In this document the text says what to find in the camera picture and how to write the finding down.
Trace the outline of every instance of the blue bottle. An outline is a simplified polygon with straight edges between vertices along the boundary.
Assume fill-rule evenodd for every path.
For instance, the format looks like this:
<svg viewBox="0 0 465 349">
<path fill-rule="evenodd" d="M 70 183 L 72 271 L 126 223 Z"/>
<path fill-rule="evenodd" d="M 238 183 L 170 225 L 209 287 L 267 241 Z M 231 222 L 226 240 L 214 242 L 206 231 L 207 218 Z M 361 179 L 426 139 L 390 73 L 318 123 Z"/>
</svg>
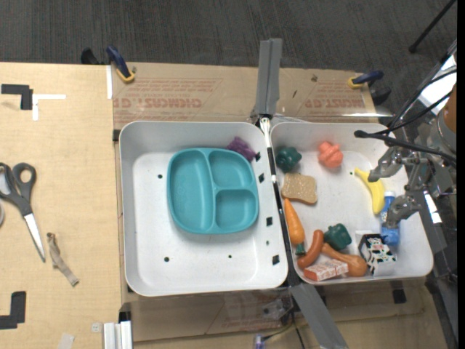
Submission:
<svg viewBox="0 0 465 349">
<path fill-rule="evenodd" d="M 381 237 L 383 238 L 383 242 L 388 246 L 397 246 L 400 240 L 399 224 L 387 222 L 387 211 L 394 199 L 394 191 L 385 191 L 384 208 L 379 213 L 381 217 Z"/>
</svg>

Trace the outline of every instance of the scissors handle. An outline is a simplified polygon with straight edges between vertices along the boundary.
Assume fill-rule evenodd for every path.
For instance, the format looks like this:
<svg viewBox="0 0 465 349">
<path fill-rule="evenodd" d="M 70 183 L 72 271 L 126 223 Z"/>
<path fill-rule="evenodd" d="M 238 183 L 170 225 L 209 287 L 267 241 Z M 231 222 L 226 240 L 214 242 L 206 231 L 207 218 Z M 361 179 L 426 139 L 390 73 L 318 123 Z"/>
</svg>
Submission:
<svg viewBox="0 0 465 349">
<path fill-rule="evenodd" d="M 23 216 L 31 214 L 32 213 L 32 208 L 31 208 L 31 205 L 29 203 L 29 200 L 24 198 L 17 191 L 16 179 L 15 179 L 15 176 L 13 175 L 12 169 L 9 167 L 9 165 L 7 165 L 5 163 L 0 163 L 0 174 L 2 172 L 5 175 L 5 182 L 7 183 L 7 188 L 9 190 L 9 192 L 5 193 L 2 189 L 0 189 L 0 198 L 7 199 L 7 200 L 11 201 L 12 203 L 16 204 L 16 206 L 18 207 L 18 209 L 20 210 L 20 212 L 21 212 L 21 214 Z M 33 182 L 32 183 L 30 183 L 30 182 L 31 182 L 31 180 L 29 180 L 26 183 L 26 185 L 30 185 L 32 187 Z"/>
<path fill-rule="evenodd" d="M 31 177 L 29 178 L 28 181 L 23 181 L 23 179 L 21 178 L 21 174 L 24 171 L 29 171 L 31 174 Z M 37 178 L 36 169 L 32 167 L 30 164 L 19 163 L 13 167 L 12 172 L 13 172 L 13 177 L 16 181 L 16 185 L 20 189 L 21 196 L 30 203 L 32 187 L 34 186 L 34 183 L 36 182 L 36 178 Z"/>
</svg>

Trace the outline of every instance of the scissors blade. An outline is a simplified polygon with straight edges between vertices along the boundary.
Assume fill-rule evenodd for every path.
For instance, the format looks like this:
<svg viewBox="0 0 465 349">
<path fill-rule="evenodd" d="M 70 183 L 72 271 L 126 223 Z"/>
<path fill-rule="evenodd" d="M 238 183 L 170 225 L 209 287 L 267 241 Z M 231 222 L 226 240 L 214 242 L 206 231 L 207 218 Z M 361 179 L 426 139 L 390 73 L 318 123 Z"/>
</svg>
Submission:
<svg viewBox="0 0 465 349">
<path fill-rule="evenodd" d="M 39 234 L 39 228 L 37 227 L 36 219 L 34 214 L 30 213 L 24 216 L 26 223 L 28 224 L 29 233 L 31 233 L 34 244 L 36 245 L 37 251 L 43 262 L 45 262 L 45 251 L 42 245 L 41 235 Z"/>
</svg>

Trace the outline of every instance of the purple toy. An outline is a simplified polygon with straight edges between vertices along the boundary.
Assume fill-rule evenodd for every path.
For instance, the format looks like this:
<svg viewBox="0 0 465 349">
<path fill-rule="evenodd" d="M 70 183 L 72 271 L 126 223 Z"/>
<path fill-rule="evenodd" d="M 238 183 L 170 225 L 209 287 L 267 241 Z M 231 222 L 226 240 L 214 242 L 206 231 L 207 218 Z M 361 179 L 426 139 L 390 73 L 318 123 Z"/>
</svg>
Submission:
<svg viewBox="0 0 465 349">
<path fill-rule="evenodd" d="M 244 156 L 248 161 L 252 161 L 252 159 L 256 155 L 256 153 L 252 149 L 250 149 L 247 143 L 239 137 L 234 137 L 234 140 L 232 140 L 232 142 L 228 146 L 226 146 L 226 149 L 239 153 L 240 155 Z"/>
</svg>

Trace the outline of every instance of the dark green toy vegetable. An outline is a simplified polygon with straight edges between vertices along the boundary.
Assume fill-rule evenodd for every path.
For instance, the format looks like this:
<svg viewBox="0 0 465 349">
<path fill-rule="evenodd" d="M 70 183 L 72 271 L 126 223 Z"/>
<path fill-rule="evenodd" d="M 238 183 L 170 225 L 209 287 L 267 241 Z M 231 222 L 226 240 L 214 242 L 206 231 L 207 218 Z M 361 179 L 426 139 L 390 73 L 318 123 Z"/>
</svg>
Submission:
<svg viewBox="0 0 465 349">
<path fill-rule="evenodd" d="M 352 243 L 352 238 L 350 238 L 344 225 L 336 224 L 328 227 L 328 231 L 325 233 L 325 242 L 336 251 L 340 251 Z"/>
<path fill-rule="evenodd" d="M 276 155 L 276 165 L 284 173 L 288 173 L 299 163 L 300 159 L 302 159 L 302 155 L 296 148 L 282 148 Z"/>
</svg>

